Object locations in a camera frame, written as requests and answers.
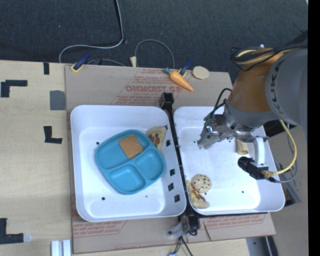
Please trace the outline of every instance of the orange carrot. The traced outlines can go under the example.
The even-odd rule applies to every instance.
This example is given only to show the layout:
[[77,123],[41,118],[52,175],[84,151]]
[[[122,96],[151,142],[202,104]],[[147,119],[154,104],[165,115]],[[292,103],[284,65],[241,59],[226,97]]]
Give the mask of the orange carrot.
[[169,74],[170,79],[172,81],[174,81],[177,85],[179,85],[179,86],[181,86],[181,87],[183,87],[183,88],[185,88],[185,89],[187,89],[187,90],[189,90],[191,92],[194,91],[194,89],[192,88],[190,83],[181,74],[179,74],[178,71],[176,71],[176,70],[170,71],[169,68],[166,68],[164,70],[164,72]]

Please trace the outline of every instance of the white cable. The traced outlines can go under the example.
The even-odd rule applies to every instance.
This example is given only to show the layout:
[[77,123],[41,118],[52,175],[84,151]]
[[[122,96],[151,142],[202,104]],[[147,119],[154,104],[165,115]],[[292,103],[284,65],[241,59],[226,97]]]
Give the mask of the white cable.
[[66,50],[68,50],[68,49],[70,49],[70,48],[86,47],[86,48],[93,48],[93,49],[113,49],[113,48],[116,48],[116,47],[118,47],[119,45],[122,44],[122,42],[123,42],[124,39],[125,39],[125,37],[124,37],[124,31],[123,31],[123,28],[122,28],[122,18],[121,18],[121,13],[120,13],[120,9],[119,9],[118,0],[115,0],[115,2],[116,2],[117,9],[118,9],[118,15],[119,15],[119,21],[120,21],[121,40],[120,40],[117,44],[115,44],[115,45],[113,45],[113,46],[106,46],[106,47],[104,47],[104,46],[93,46],[93,45],[87,45],[87,44],[75,44],[75,45],[70,45],[70,46],[64,48],[64,49],[60,52],[60,54],[59,54],[59,63],[61,63],[61,56],[62,56],[62,54],[63,54]]

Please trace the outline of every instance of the beige round disc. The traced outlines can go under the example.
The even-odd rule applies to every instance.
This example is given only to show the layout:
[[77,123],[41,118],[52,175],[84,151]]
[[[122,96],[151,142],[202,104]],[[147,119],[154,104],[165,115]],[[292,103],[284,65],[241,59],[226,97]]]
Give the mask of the beige round disc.
[[207,193],[212,186],[210,178],[203,174],[195,175],[191,179],[191,183],[199,193]]
[[195,66],[192,70],[192,74],[198,79],[206,79],[209,77],[209,70],[203,66]]

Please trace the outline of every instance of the brown sponge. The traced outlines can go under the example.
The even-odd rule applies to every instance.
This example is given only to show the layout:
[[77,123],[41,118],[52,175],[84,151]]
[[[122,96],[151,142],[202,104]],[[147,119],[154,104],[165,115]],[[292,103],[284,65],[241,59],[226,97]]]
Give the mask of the brown sponge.
[[120,139],[119,144],[126,157],[129,159],[134,158],[137,154],[144,150],[137,137],[134,135],[129,135],[128,137]]

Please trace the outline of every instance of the white tray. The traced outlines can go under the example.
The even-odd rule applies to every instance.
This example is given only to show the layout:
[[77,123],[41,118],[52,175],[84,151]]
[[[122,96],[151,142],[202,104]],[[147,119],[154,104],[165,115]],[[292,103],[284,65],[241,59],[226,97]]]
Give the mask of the white tray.
[[[204,117],[212,109],[212,106],[180,107],[173,114],[185,178],[191,181],[194,175],[204,174],[212,183],[211,189],[203,195],[210,207],[194,210],[206,216],[281,210],[285,204],[281,184],[265,179],[256,180],[238,167],[241,155],[236,152],[234,139],[217,142],[209,149],[199,149],[197,140],[200,139]],[[223,108],[219,108],[216,113],[222,112]],[[265,136],[264,129],[259,128],[252,135]],[[275,171],[268,141],[264,144],[265,162],[270,171]],[[247,145],[249,155],[245,156],[255,158],[253,144]]]
[[[167,114],[155,106],[81,105],[70,116],[76,209],[89,222],[172,217],[187,205]],[[167,126],[161,153],[164,175],[135,194],[121,194],[99,170],[97,143],[126,130]]]

